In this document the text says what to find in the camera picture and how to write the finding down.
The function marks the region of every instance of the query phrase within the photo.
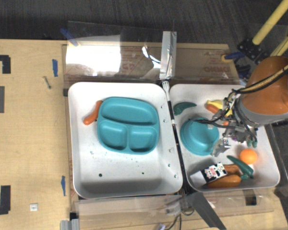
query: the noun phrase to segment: teal bowl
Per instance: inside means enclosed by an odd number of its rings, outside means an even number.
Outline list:
[[[195,120],[186,121],[180,130],[180,138],[184,147],[198,156],[211,154],[219,137],[220,134],[217,127],[210,127]]]

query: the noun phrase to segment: black cable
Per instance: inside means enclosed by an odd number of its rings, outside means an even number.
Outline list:
[[[176,222],[177,222],[177,220],[178,220],[178,217],[181,218],[181,215],[176,216],[174,222],[172,223],[172,225],[171,225],[169,228],[165,228],[165,230],[170,230],[170,229],[172,229],[172,228],[175,226],[175,224],[176,224]]]
[[[254,141],[257,142],[257,137],[256,137],[256,135],[254,135],[254,134],[251,132],[251,130],[250,130],[250,128],[248,127],[248,125],[247,125],[247,124],[243,121],[243,119],[241,118],[241,113],[240,113],[239,109],[237,108],[237,103],[236,103],[236,102],[235,102],[234,111],[235,111],[235,110],[237,111],[237,114],[238,114],[238,116],[239,116],[242,124],[244,125],[244,127],[246,128],[246,130],[248,131],[248,133],[251,135],[252,140],[254,139]]]
[[[181,214],[179,215],[179,230],[181,230],[181,225],[182,225],[182,219],[181,219]]]
[[[183,213],[185,216],[190,216],[190,215],[192,215],[194,212],[195,212],[195,209],[192,209],[191,213],[186,213],[186,211],[183,211],[182,213]]]
[[[218,128],[231,128],[231,129],[236,129],[235,126],[229,126],[229,125],[219,125],[217,123],[214,123],[211,120],[206,120],[206,119],[195,119],[195,122],[198,122],[200,124],[209,124],[209,125],[213,125],[215,127]],[[250,136],[254,137],[254,134],[250,131],[250,130],[244,130],[244,132],[248,133]]]
[[[247,91],[248,88],[253,87],[253,86],[255,86],[255,85],[257,85],[257,84],[259,84],[259,83],[267,80],[267,79],[270,78],[271,76],[269,76],[269,77],[267,77],[267,78],[265,78],[265,79],[262,79],[262,80],[254,83],[254,84],[252,84],[252,85],[250,85],[250,86],[248,86],[248,87],[246,87],[246,88],[239,89],[239,90],[232,90],[232,91],[235,92],[235,93],[237,93],[237,94],[249,94],[249,93],[254,93],[254,92],[256,92],[256,91],[262,90],[262,89],[270,86],[271,84],[275,83],[275,82],[278,81],[280,78],[282,78],[283,76],[285,76],[287,73],[288,73],[288,69],[287,69],[287,70],[284,70],[279,76],[277,76],[277,77],[276,77],[275,79],[273,79],[272,81],[268,82],[267,84],[265,84],[265,85],[263,85],[263,86],[255,89],[255,90]]]
[[[230,97],[233,93],[234,93],[233,91],[230,92],[229,95],[228,95],[228,97],[225,98],[225,100],[226,100],[228,103],[231,103],[231,102],[232,102],[232,101],[228,101],[228,99],[229,99],[229,97]],[[216,122],[216,121],[222,119],[223,117],[226,116],[226,114],[227,114],[229,111],[230,111],[230,107],[228,107],[225,111],[223,111],[223,113],[222,113],[221,116],[219,116],[218,118],[216,118],[216,119],[214,119],[214,120],[211,120],[211,121],[212,121],[212,122]]]

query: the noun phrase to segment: blue tape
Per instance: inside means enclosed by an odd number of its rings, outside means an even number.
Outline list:
[[[62,185],[62,189],[63,189],[63,195],[66,196],[66,191],[65,191],[65,176],[64,176],[64,175],[62,175],[61,185]]]
[[[56,59],[52,59],[52,70],[55,77],[58,76],[58,61]]]
[[[77,41],[74,39],[74,36],[67,30],[64,28],[60,29],[61,34],[63,34],[67,40],[69,40],[74,46],[78,46]]]
[[[225,59],[238,59],[238,58],[244,58],[245,55],[241,52],[235,52],[235,53],[231,53],[226,55],[224,58]]]

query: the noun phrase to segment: toy orange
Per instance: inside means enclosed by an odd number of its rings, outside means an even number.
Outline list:
[[[257,153],[250,148],[243,149],[240,153],[240,160],[246,164],[253,164],[257,161]]]

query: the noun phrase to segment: teal plate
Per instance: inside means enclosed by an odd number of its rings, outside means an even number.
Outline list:
[[[147,154],[159,140],[159,116],[149,103],[124,97],[107,98],[100,106],[97,134],[111,151]]]

